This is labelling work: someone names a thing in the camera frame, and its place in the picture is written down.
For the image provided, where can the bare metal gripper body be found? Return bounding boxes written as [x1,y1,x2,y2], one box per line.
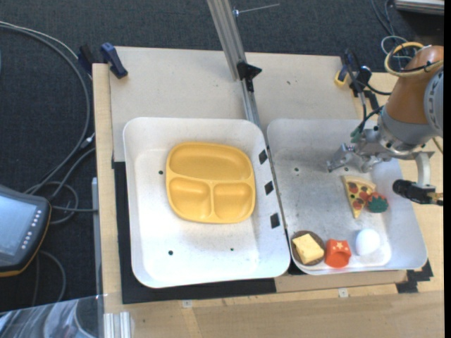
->
[353,125,435,162]

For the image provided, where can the toy pizza slice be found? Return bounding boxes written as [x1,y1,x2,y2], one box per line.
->
[340,175,377,220]

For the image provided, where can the red and green toy strawberry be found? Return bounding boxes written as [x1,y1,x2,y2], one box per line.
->
[366,192,389,213]

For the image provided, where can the white plastic tray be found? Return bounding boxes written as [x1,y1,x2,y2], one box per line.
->
[122,116,292,289]
[266,118,428,276]

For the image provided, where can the white toy egg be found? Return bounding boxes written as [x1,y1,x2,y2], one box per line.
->
[354,228,381,256]

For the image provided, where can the brown round biscuit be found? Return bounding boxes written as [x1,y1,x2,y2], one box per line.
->
[290,230,326,266]

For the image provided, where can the yellow toy cheese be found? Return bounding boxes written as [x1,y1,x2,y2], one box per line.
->
[291,233,325,265]

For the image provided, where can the yellow divided plate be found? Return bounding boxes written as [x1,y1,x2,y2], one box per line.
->
[165,142,257,224]

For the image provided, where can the pale wood board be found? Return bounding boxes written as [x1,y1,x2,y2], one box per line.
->
[109,46,409,294]

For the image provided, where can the black cylinder on white bracket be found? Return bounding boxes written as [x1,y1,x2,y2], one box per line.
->
[392,151,444,206]

